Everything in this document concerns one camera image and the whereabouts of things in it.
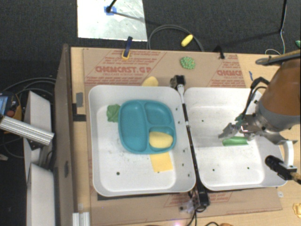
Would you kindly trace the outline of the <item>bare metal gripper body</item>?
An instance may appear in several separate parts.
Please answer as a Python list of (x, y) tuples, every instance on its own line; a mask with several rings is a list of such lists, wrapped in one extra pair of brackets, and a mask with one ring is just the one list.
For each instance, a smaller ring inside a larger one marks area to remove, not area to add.
[(236, 127), (240, 133), (243, 133), (248, 140), (254, 139), (255, 136), (265, 137), (275, 145), (283, 144), (287, 139), (280, 135), (283, 130), (290, 129), (292, 123), (284, 121), (285, 117), (271, 117), (271, 121), (267, 120), (260, 113), (242, 114), (236, 118)]

